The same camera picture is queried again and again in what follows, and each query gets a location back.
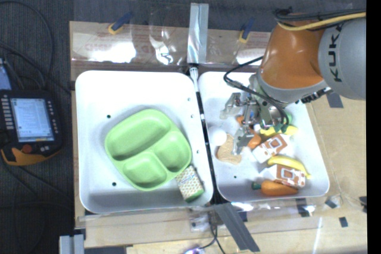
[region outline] blue clamp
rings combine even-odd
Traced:
[[[128,23],[130,21],[131,17],[132,17],[132,13],[128,12],[125,15],[123,15],[122,17],[120,17],[115,23],[110,24],[108,26],[108,31],[110,32],[110,34],[115,35],[118,32],[120,32],[122,30],[122,26],[124,24]]]
[[[239,34],[239,41],[240,42],[245,43],[248,41],[249,34],[251,31],[251,27],[253,24],[254,24],[254,18],[251,17],[249,19],[249,21],[241,27],[241,32]]]

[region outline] green divided tray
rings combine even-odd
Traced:
[[[175,178],[192,159],[183,133],[155,109],[142,110],[115,125],[106,135],[105,150],[123,177],[144,191]]]

